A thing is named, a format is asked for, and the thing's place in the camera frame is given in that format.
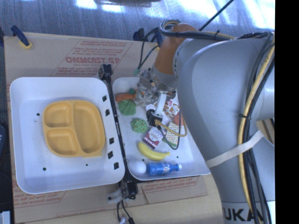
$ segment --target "yellow banana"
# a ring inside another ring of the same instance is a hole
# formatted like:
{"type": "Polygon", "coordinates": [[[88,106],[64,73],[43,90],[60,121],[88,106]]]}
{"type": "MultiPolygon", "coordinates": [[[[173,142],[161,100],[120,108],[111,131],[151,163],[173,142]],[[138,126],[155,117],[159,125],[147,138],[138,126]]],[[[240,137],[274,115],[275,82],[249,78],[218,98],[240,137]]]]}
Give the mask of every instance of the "yellow banana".
{"type": "Polygon", "coordinates": [[[138,143],[138,149],[140,153],[142,153],[145,157],[155,161],[160,161],[166,156],[170,155],[170,152],[167,153],[156,152],[142,142],[138,143]]]}

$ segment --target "white band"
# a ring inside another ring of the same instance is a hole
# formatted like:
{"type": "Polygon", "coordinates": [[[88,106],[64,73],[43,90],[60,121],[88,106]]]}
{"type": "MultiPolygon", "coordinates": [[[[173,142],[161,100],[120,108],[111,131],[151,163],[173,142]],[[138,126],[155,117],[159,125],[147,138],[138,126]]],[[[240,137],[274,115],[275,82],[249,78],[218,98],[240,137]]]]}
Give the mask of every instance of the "white band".
{"type": "Polygon", "coordinates": [[[214,157],[208,161],[206,161],[206,165],[208,168],[217,166],[221,163],[223,163],[226,160],[229,160],[233,157],[238,156],[239,154],[242,154],[252,148],[261,138],[263,137],[263,133],[258,130],[249,141],[242,143],[241,145],[238,145],[227,152],[218,155],[217,157],[214,157]]]}

